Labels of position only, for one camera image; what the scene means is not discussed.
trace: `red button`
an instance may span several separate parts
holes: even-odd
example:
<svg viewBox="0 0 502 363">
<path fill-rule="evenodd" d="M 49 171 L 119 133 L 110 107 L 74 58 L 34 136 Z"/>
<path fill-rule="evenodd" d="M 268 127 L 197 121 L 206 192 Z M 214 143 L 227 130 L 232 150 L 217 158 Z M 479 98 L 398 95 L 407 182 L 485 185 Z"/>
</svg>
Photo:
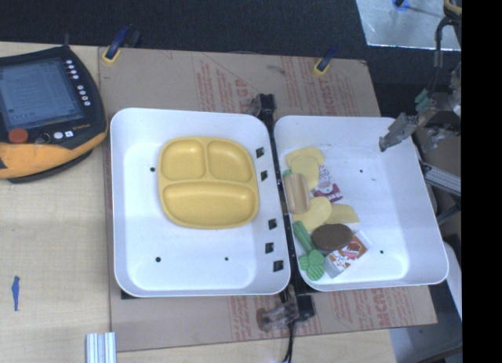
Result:
<svg viewBox="0 0 502 363">
<path fill-rule="evenodd" d="M 9 141 L 12 144 L 23 144 L 28 141 L 28 132 L 26 129 L 14 129 L 9 132 Z"/>
</svg>

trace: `yellow plate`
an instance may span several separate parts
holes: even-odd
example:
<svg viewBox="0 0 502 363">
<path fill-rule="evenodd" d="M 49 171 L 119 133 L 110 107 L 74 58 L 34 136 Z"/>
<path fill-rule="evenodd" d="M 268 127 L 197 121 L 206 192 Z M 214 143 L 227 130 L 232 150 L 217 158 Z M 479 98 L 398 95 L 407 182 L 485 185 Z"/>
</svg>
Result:
<svg viewBox="0 0 502 363">
<path fill-rule="evenodd" d="M 158 158 L 162 209 L 177 225 L 240 227 L 260 203 L 253 160 L 239 143 L 218 137 L 178 137 Z"/>
</svg>

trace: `wooden table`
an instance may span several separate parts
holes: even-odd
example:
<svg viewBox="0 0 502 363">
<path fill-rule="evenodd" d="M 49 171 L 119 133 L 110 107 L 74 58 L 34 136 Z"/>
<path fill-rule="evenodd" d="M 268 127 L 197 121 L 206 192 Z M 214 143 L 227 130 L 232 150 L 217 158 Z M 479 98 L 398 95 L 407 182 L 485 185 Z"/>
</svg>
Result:
<svg viewBox="0 0 502 363">
<path fill-rule="evenodd" d="M 0 42 L 0 56 L 52 45 Z M 72 46 L 97 82 L 98 48 Z M 82 363 L 85 335 L 111 331 L 101 146 L 33 183 L 0 181 L 0 361 Z M 18 277 L 18 310 L 11 290 Z M 287 339 L 117 354 L 133 362 L 280 362 Z M 393 362 L 388 330 L 295 339 L 303 361 Z"/>
</svg>

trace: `cardboard sheet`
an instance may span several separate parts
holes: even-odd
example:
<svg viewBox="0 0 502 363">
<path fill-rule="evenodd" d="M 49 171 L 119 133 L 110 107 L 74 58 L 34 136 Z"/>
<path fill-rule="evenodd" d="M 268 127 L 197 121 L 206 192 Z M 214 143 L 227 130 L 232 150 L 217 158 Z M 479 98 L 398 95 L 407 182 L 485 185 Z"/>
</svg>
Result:
<svg viewBox="0 0 502 363">
<path fill-rule="evenodd" d="M 364 61 L 332 60 L 321 77 L 317 58 L 123 49 L 115 64 L 100 61 L 100 89 L 109 116 L 126 107 L 242 113 L 259 93 L 275 95 L 288 114 L 380 116 Z M 128 298 L 113 268 L 111 165 L 104 144 L 112 330 L 117 351 L 287 337 L 261 331 L 256 315 L 278 296 Z M 298 336 L 433 324 L 427 286 L 313 294 L 316 315 Z"/>
</svg>

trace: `black fabric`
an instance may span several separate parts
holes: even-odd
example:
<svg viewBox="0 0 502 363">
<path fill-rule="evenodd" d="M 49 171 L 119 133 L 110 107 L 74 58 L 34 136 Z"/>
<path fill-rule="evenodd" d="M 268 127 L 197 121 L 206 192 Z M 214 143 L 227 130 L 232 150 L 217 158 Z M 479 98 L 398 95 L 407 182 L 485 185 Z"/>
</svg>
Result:
<svg viewBox="0 0 502 363">
<path fill-rule="evenodd" d="M 337 43 L 367 61 L 383 116 L 414 113 L 433 72 L 432 51 L 368 46 L 355 0 L 0 0 L 0 17 L 7 42 L 109 45 L 131 24 L 143 48 L 322 57 Z M 445 53 L 440 86 L 459 61 Z"/>
</svg>

